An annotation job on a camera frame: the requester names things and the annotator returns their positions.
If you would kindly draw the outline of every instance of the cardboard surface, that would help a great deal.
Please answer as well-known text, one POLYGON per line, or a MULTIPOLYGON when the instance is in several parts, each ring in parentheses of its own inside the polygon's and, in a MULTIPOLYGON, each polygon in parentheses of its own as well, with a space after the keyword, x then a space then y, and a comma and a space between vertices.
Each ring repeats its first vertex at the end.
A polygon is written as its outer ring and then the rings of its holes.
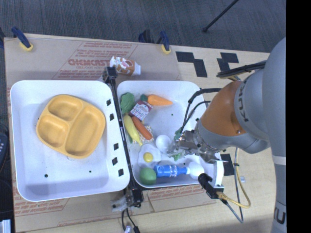
MULTIPOLYGON (((267 53, 180 46, 171 46, 172 52, 164 54, 161 46, 156 44, 34 34, 26 36, 34 45, 31 52, 24 51, 19 46, 18 39, 6 38, 4 42, 8 95, 11 86, 19 80, 97 80, 113 55, 132 59, 141 65, 140 76, 128 78, 119 75, 117 83, 123 80, 185 80, 201 88, 221 88, 230 82, 216 77, 220 71, 219 60, 222 59, 222 53, 236 55, 239 62, 228 63, 230 68, 263 61, 269 56, 267 53), (176 51, 192 52, 195 59, 203 60, 207 78, 197 77, 193 63, 179 62, 176 51)), ((204 94, 206 100, 211 100, 213 96, 214 94, 204 94)), ((111 200, 122 197, 122 192, 36 203, 23 199, 16 187, 13 149, 11 145, 16 232, 63 232, 61 226, 66 226, 67 232, 85 232, 86 229, 89 232, 102 232, 103 227, 105 232, 122 232, 121 213, 112 212, 110 205, 111 200)), ((228 152, 234 159, 234 150, 228 152)), ((251 224, 248 229, 253 227, 251 232, 254 233, 267 232, 269 223, 272 222, 276 189, 271 152, 265 150, 256 155, 241 152, 240 162, 240 174, 246 179, 245 189, 250 199, 255 200, 253 206, 245 211, 245 220, 251 224), (260 231, 251 222, 261 225, 265 230, 260 231)), ((233 176, 224 177, 223 181, 226 194, 235 198, 233 176)), ((199 185, 169 187, 143 193, 145 200, 141 208, 131 211, 141 232, 173 233, 180 232, 181 228, 187 232, 191 232, 191 229, 206 232, 207 228, 210 232, 226 232, 225 224, 240 232, 250 232, 243 228, 222 203, 211 200, 199 185)))

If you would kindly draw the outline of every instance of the egg yolk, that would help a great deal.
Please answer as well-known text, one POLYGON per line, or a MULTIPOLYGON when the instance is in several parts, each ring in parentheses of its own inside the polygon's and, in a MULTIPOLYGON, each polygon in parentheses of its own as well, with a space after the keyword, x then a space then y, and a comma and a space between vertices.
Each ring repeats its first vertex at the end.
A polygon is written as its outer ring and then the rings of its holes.
POLYGON ((144 158, 144 161, 148 163, 152 162, 152 160, 154 159, 153 155, 149 152, 145 152, 143 158, 144 158))

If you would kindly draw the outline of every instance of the blue water bottle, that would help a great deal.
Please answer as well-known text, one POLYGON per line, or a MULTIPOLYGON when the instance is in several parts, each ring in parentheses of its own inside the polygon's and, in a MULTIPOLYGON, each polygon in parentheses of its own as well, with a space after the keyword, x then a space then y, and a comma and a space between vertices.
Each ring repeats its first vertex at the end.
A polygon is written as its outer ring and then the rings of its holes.
POLYGON ((179 167, 176 165, 155 165, 154 171, 157 177, 177 177, 180 174, 190 174, 189 167, 179 167))

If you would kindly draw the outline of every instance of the yellow plate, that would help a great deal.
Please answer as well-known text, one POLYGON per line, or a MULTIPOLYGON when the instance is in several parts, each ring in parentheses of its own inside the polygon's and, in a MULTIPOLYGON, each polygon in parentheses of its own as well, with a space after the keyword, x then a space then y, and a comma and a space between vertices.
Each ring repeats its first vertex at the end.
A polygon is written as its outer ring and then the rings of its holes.
POLYGON ((73 158, 86 158, 96 149, 106 118, 94 105, 70 95, 53 97, 36 126, 39 139, 50 148, 73 158))

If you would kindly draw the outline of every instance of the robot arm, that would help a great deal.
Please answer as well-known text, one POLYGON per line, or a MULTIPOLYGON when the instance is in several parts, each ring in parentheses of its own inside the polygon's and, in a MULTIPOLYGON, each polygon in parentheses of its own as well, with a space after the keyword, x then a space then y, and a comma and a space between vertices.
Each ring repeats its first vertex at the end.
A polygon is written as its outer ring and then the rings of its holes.
POLYGON ((248 153, 271 147, 277 182, 272 233, 287 231, 285 45, 284 38, 272 50, 264 69, 221 89, 195 129, 183 132, 175 142, 175 150, 200 155, 207 163, 215 163, 217 153, 228 147, 248 153))

